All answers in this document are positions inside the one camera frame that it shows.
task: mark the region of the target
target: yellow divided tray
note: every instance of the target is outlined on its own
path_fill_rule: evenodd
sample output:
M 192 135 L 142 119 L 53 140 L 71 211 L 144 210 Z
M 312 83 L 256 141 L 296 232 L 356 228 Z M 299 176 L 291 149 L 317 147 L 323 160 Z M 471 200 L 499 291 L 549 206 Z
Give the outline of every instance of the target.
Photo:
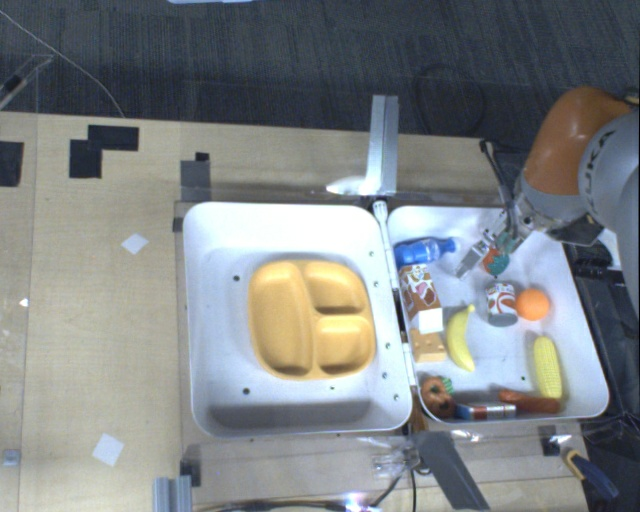
M 283 260 L 249 284 L 256 357 L 271 374 L 311 380 L 359 372 L 375 355 L 371 306 L 360 278 L 339 263 Z

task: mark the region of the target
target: orange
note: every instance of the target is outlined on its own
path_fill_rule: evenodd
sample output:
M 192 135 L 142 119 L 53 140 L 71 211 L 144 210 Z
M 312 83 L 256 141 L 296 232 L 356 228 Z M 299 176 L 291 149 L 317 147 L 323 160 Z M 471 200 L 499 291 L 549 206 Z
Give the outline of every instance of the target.
M 516 299 L 516 311 L 525 320 L 540 320 L 549 312 L 549 299 L 540 290 L 529 288 Z

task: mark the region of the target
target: blue water bottle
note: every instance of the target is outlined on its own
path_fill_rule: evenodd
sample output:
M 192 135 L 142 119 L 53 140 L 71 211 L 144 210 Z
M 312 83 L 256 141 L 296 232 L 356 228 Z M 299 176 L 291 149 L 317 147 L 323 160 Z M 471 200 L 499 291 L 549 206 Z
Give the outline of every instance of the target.
M 431 263 L 439 260 L 445 252 L 455 252 L 456 242 L 453 238 L 428 237 L 410 244 L 400 244 L 393 250 L 398 269 L 407 265 Z

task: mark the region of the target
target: black carpet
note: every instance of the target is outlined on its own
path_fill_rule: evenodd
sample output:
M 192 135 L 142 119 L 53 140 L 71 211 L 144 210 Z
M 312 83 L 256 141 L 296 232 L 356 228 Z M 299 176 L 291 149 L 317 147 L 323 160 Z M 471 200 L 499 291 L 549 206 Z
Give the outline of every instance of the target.
M 404 133 L 528 147 L 581 84 L 638 85 L 639 8 L 615 1 L 21 0 L 0 8 L 98 77 L 127 117 L 367 130 L 371 95 L 400 97 Z M 0 76 L 48 53 L 0 19 Z M 117 115 L 61 59 L 41 112 Z M 10 109 L 35 109 L 25 91 Z

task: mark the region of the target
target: can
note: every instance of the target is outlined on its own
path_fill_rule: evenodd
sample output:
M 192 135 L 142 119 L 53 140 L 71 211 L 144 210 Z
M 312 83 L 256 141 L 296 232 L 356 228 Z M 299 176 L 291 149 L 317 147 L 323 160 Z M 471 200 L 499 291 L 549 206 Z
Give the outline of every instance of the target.
M 516 293 L 509 283 L 493 283 L 485 289 L 489 323 L 495 327 L 508 327 L 518 321 Z
M 456 418 L 463 420 L 500 420 L 516 417 L 516 406 L 500 402 L 456 404 Z

